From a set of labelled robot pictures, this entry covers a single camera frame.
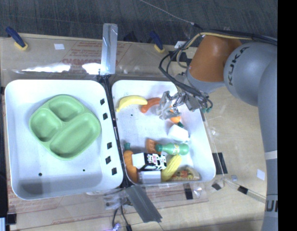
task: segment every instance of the yellow banana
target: yellow banana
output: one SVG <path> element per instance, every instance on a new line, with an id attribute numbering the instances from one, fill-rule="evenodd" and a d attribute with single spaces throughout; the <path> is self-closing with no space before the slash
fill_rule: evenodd
<path id="1" fill-rule="evenodd" d="M 131 104 L 146 105 L 148 104 L 148 101 L 145 98 L 137 95 L 123 97 L 119 102 L 119 107 L 116 109 L 116 112 L 119 112 L 121 109 Z"/>

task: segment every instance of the white sticker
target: white sticker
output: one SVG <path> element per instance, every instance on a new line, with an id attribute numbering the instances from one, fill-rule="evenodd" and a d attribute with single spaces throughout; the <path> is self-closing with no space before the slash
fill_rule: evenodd
<path id="1" fill-rule="evenodd" d="M 258 169 L 257 177 L 260 178 L 261 180 L 265 180 L 265 172 Z"/>
<path id="2" fill-rule="evenodd" d="M 178 41 L 177 43 L 176 43 L 176 45 L 174 46 L 174 48 L 175 49 L 178 49 L 179 47 L 181 47 L 183 44 L 185 44 L 186 43 L 186 41 Z"/>
<path id="3" fill-rule="evenodd" d="M 54 44 L 54 48 L 56 50 L 64 50 L 64 44 Z"/>

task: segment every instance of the table surface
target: table surface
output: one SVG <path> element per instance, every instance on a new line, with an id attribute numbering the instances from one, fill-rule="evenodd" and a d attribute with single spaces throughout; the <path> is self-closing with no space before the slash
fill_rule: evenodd
<path id="1" fill-rule="evenodd" d="M 73 78 L 91 79 L 77 70 L 83 60 L 100 60 L 101 40 L 65 38 L 20 34 L 30 48 L 21 52 L 11 38 L 0 38 L 0 69 L 2 86 L 23 78 L 19 71 L 36 67 L 54 67 L 70 62 L 76 66 Z M 55 49 L 63 44 L 64 49 Z M 174 46 L 165 46 L 158 53 L 152 44 L 118 42 L 117 65 L 114 79 L 164 79 L 158 70 L 160 60 Z M 192 59 L 196 48 L 186 50 Z M 170 73 L 183 72 L 177 63 L 171 64 Z M 35 78 L 27 72 L 25 78 Z M 226 88 L 210 94 L 214 108 L 205 114 L 205 127 L 212 153 L 223 156 L 226 168 L 209 182 L 191 183 L 192 199 L 187 199 L 183 184 L 146 187 L 148 197 L 162 216 L 161 223 L 143 223 L 133 206 L 124 205 L 125 217 L 133 230 L 259 230 L 264 214 L 266 195 L 266 164 L 260 133 L 257 107 L 233 97 Z M 3 115 L 5 115 L 4 96 Z M 104 192 L 78 194 L 45 200 L 25 201 L 11 189 L 9 154 L 6 146 L 9 213 L 17 213 L 17 223 L 11 230 L 111 230 L 114 206 L 106 207 Z M 212 187 L 217 183 L 221 189 Z M 237 189 L 247 188 L 248 194 Z M 125 224 L 118 211 L 115 222 Z"/>

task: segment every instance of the corn cob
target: corn cob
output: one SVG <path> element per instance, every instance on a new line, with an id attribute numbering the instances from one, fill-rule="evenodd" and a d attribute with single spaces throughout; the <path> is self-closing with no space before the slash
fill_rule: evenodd
<path id="1" fill-rule="evenodd" d="M 179 154 L 172 157 L 167 164 L 167 167 L 161 171 L 161 179 L 163 181 L 169 180 L 171 176 L 176 172 L 181 162 L 182 157 Z"/>

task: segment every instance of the blue clamp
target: blue clamp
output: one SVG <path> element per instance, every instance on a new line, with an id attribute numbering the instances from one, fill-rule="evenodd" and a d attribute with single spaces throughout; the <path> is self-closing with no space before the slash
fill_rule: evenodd
<path id="1" fill-rule="evenodd" d="M 5 31 L 15 40 L 15 46 L 23 51 L 25 51 L 28 45 L 23 41 L 19 34 L 10 26 L 7 26 Z"/>
<path id="2" fill-rule="evenodd" d="M 163 53 L 164 52 L 164 47 L 162 45 L 162 41 L 160 39 L 160 37 L 158 36 L 157 33 L 155 33 L 154 31 L 151 31 L 149 33 L 150 37 L 154 40 L 155 42 L 155 49 L 159 52 L 159 53 Z"/>

